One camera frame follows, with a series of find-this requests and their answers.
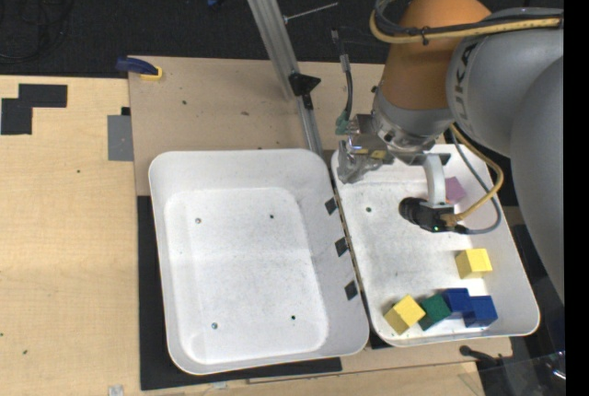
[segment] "purple block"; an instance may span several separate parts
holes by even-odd
[[[499,318],[491,297],[470,297],[470,302],[472,310],[464,314],[467,327],[487,327]]]
[[[448,319],[462,319],[466,312],[472,311],[472,298],[467,288],[447,288],[442,297],[452,313]]]

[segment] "toy block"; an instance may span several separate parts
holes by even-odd
[[[385,314],[385,320],[396,333],[402,334],[423,316],[423,308],[410,295],[406,295]]]
[[[462,250],[456,256],[456,266],[460,278],[481,278],[492,271],[491,261],[487,249]]]
[[[425,311],[425,316],[420,319],[419,324],[424,331],[427,331],[434,324],[444,320],[452,314],[452,311],[445,304],[444,297],[440,294],[424,299],[420,306]]]
[[[441,294],[451,312],[449,319],[462,319],[465,312],[472,310],[471,297],[467,288],[448,288]]]
[[[464,314],[467,327],[487,327],[499,319],[492,297],[470,297],[470,302],[472,310]]]

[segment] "empty white tray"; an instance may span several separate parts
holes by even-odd
[[[485,192],[470,173],[454,145],[435,145],[434,153],[449,153],[445,177],[456,177],[467,196],[457,205],[459,213]],[[482,160],[464,148],[478,174],[491,184]],[[337,171],[338,153],[331,159]],[[336,178],[343,215],[350,233],[359,278],[364,287],[370,321],[382,340],[395,346],[434,344],[476,337],[527,335],[539,324],[534,292],[502,214],[501,224],[480,235],[432,233],[401,217],[403,198],[426,199],[425,170],[401,161],[369,171],[356,183],[343,184]],[[491,225],[496,217],[491,202],[469,215],[462,223],[472,229]],[[493,270],[481,278],[460,279],[455,257],[461,250],[485,248]],[[427,331],[419,323],[401,335],[387,323],[384,314],[405,295],[418,302],[447,288],[467,288],[470,295],[491,295],[499,319],[488,327],[467,328],[461,319],[443,320]]]
[[[149,170],[167,345],[201,375],[360,351],[368,320],[325,162],[167,152]]]

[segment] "metal bar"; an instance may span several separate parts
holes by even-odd
[[[298,62],[278,2],[276,0],[248,0],[248,3],[276,75],[281,82],[283,94],[286,99],[292,99],[294,94],[288,77],[292,73],[299,73]],[[301,97],[296,97],[296,106],[307,147],[322,156],[323,148],[319,138],[315,113],[313,110],[305,108]]]

